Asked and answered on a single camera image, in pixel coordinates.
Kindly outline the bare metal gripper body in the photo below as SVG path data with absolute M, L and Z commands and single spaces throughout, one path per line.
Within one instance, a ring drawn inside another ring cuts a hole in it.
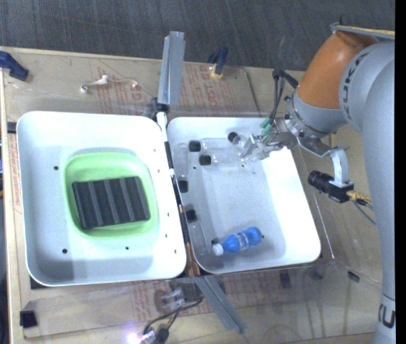
M 299 138 L 304 136 L 302 128 L 296 127 L 285 117 L 265 119 L 261 125 L 260 144 L 265 153 L 279 151 L 282 148 L 292 149 L 299 143 Z

